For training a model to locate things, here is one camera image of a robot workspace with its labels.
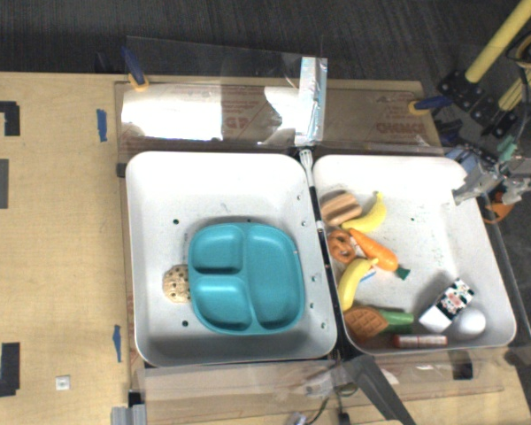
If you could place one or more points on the small white square tag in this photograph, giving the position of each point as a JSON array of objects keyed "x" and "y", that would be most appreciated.
[{"x": 63, "y": 382}]

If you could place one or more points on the white egg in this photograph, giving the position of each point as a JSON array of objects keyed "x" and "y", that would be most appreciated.
[{"x": 470, "y": 323}]

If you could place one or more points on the yellow banana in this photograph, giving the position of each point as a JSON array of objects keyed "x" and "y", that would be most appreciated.
[
  {"x": 371, "y": 219},
  {"x": 349, "y": 283}
]

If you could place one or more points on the brown waffle biscuit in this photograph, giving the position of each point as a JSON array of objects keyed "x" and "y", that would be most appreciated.
[{"x": 365, "y": 323}]

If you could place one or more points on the blue divided plate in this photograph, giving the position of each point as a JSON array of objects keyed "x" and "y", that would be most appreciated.
[{"x": 270, "y": 277}]

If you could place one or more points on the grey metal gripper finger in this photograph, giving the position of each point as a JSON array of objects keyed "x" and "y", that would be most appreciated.
[
  {"x": 512, "y": 195},
  {"x": 475, "y": 184}
]

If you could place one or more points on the sausage in bread bun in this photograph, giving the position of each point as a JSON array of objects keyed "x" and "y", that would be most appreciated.
[{"x": 338, "y": 208}]

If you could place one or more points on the red and white tube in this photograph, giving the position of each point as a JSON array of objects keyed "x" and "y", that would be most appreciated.
[{"x": 418, "y": 341}]

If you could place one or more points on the tan chocolate chip biscuit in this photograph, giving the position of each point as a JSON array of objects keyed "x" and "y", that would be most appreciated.
[{"x": 174, "y": 283}]

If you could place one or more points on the green toy vegetable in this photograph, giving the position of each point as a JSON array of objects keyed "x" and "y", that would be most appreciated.
[{"x": 400, "y": 319}]

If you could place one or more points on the orange carrot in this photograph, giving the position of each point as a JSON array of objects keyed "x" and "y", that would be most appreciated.
[{"x": 376, "y": 251}]

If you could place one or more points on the white plastic tray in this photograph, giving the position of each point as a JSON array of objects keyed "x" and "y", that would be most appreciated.
[
  {"x": 429, "y": 233},
  {"x": 159, "y": 202}
]

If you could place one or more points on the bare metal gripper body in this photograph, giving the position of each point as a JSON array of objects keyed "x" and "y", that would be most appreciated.
[{"x": 523, "y": 173}]

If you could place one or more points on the white patterned carton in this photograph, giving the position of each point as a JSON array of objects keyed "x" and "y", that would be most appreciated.
[{"x": 449, "y": 303}]

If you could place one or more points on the brown pretzel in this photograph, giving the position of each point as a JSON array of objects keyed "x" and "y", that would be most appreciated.
[{"x": 338, "y": 248}]

